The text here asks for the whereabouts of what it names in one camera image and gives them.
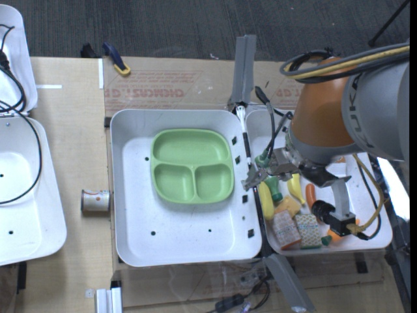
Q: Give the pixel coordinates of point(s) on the white plastic tray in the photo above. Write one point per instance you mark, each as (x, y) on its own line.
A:
(358, 246)
(182, 230)

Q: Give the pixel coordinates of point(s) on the green divided plate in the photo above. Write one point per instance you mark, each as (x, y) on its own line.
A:
(192, 165)

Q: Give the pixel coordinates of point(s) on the orange carrot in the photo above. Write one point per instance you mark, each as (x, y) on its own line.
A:
(335, 236)

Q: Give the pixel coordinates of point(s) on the orange sausage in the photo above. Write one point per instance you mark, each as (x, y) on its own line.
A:
(310, 194)

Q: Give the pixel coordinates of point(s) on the yellow banana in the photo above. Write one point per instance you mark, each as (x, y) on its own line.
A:
(267, 204)

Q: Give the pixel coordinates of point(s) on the thin black and white rod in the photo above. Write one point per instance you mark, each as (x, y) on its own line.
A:
(246, 142)

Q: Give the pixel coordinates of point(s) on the green and yellow carton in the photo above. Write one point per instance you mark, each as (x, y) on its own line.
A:
(309, 231)

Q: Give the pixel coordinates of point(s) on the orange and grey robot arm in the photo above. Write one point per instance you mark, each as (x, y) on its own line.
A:
(325, 119)

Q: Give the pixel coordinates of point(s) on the green bottle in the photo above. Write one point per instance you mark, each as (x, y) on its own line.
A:
(275, 189)

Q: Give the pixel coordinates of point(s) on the yellow cheese wedge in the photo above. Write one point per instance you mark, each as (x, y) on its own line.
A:
(288, 204)

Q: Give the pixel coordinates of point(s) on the small white can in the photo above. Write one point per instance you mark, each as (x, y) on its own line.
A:
(95, 201)

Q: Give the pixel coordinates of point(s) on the brown cardboard board red print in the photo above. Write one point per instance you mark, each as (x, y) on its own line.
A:
(182, 86)

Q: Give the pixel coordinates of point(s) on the yellow squash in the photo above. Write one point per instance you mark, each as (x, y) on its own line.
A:
(296, 186)

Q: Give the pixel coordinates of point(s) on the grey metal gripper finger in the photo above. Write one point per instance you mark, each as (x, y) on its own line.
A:
(261, 173)
(250, 182)

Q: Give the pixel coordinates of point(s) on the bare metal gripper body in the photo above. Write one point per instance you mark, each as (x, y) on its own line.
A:
(282, 165)

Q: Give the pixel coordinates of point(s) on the black cylinder on white bracket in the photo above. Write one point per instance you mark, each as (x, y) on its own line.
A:
(342, 222)

